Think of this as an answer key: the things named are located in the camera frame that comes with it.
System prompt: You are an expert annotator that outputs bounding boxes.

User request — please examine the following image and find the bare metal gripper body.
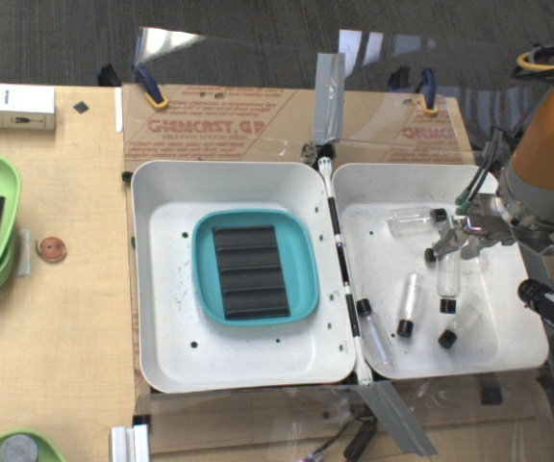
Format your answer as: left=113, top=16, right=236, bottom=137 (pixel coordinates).
left=466, top=192, right=554, bottom=255

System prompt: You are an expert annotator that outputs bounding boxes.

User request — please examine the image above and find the clear plastic bottle black cap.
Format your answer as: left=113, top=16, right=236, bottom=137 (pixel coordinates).
left=395, top=272, right=425, bottom=340
left=438, top=305, right=481, bottom=350
left=355, top=298, right=397, bottom=371
left=423, top=239, right=470, bottom=264
left=436, top=251, right=463, bottom=316
left=386, top=207, right=448, bottom=237

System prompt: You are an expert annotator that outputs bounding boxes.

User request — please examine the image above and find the white plastic tray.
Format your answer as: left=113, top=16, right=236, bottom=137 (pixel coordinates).
left=331, top=163, right=550, bottom=381
left=131, top=160, right=358, bottom=395

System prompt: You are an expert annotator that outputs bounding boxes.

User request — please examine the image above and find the thin black and white rod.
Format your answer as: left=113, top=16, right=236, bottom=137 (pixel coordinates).
left=317, top=157, right=374, bottom=387

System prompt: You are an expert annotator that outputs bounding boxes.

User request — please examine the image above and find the brown cardboard board red print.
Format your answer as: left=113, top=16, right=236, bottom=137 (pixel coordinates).
left=121, top=83, right=554, bottom=456

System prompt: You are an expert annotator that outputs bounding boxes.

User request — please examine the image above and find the teal plate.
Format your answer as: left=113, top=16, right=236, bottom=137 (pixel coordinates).
left=190, top=208, right=320, bottom=327

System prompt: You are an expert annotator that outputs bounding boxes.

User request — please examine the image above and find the red round disc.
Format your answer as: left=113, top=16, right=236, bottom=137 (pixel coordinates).
left=36, top=236, right=68, bottom=265

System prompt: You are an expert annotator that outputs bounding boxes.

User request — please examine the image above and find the small clear plastic tube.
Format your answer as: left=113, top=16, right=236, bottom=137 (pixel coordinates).
left=16, top=228, right=33, bottom=278

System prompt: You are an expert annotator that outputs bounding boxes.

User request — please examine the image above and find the white cardboard box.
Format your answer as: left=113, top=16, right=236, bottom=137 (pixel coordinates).
left=0, top=83, right=58, bottom=132

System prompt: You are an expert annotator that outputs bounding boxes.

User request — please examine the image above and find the grey round can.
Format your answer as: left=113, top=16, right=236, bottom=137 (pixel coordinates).
left=0, top=433, right=40, bottom=462

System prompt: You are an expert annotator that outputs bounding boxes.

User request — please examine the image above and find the black cylinder on white bracket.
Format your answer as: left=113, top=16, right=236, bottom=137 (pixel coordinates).
left=517, top=245, right=554, bottom=332

